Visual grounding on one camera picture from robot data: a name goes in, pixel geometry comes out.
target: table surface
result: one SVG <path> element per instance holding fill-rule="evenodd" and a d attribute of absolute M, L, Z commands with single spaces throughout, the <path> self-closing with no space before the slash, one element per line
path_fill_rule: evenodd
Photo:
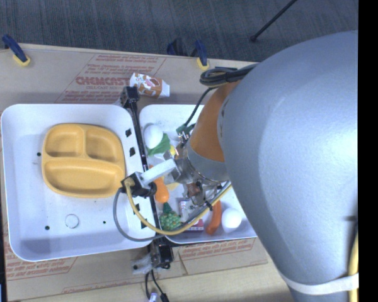
<path fill-rule="evenodd" d="M 198 78 L 202 72 L 195 59 L 167 55 L 83 50 L 78 48 L 48 47 L 21 44 L 25 53 L 31 56 L 31 64 L 20 67 L 12 59 L 11 51 L 0 50 L 0 115 L 12 104 L 19 103 L 101 103 L 114 104 L 118 101 L 123 86 L 126 86 L 132 70 L 163 78 L 171 85 L 169 98 L 158 99 L 157 104 L 195 104 L 204 92 Z M 249 62 L 230 60 L 209 60 L 210 66 L 241 68 Z M 96 77 L 118 77 L 123 84 L 81 85 Z M 139 109 L 154 104 L 155 100 L 141 98 Z M 0 131 L 0 168 L 1 157 Z M 1 184 L 4 184 L 3 173 Z M 5 196 L 2 206 L 6 207 Z M 3 213 L 4 234 L 8 235 L 7 216 Z M 9 262 L 6 254 L 6 265 Z M 293 301 L 289 290 L 268 258 L 267 264 L 248 266 L 204 274 L 174 277 L 158 280 L 171 301 Z M 155 286 L 149 282 L 150 291 Z M 112 288 L 94 289 L 72 294 L 52 295 L 33 299 L 15 296 L 12 300 L 25 301 L 147 301 L 143 282 Z"/>

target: white egg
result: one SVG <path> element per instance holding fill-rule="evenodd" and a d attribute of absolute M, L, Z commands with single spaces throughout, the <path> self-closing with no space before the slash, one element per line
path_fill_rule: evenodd
<path fill-rule="evenodd" d="M 158 125 L 149 125 L 144 130 L 144 143 L 147 145 L 147 148 L 155 148 L 163 139 L 163 135 L 164 133 Z"/>
<path fill-rule="evenodd" d="M 237 229 L 242 222 L 242 216 L 238 210 L 227 208 L 222 212 L 221 225 L 226 233 L 231 233 Z"/>

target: circular mark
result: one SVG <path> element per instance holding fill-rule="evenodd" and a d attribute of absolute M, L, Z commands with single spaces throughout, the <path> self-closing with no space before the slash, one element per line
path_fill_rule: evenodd
<path fill-rule="evenodd" d="M 67 227 L 73 229 L 73 228 L 76 228 L 79 225 L 80 220 L 78 219 L 78 217 L 75 214 L 70 214 L 70 215 L 66 216 L 64 223 L 66 224 Z"/>

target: gray carpet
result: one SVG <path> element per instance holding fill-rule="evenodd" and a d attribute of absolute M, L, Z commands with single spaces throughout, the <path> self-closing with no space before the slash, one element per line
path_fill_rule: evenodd
<path fill-rule="evenodd" d="M 0 48 L 8 33 L 23 43 L 165 54 L 180 37 L 187 53 L 201 39 L 210 58 L 259 62 L 296 43 L 358 28 L 358 0 L 299 0 L 251 43 L 289 1 L 0 0 Z"/>

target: yellow plate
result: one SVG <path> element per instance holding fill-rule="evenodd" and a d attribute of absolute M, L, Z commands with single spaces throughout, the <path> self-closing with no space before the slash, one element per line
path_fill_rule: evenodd
<path fill-rule="evenodd" d="M 45 136 L 42 174 L 51 190 L 74 197 L 108 197 L 125 177 L 120 139 L 96 125 L 65 123 Z"/>

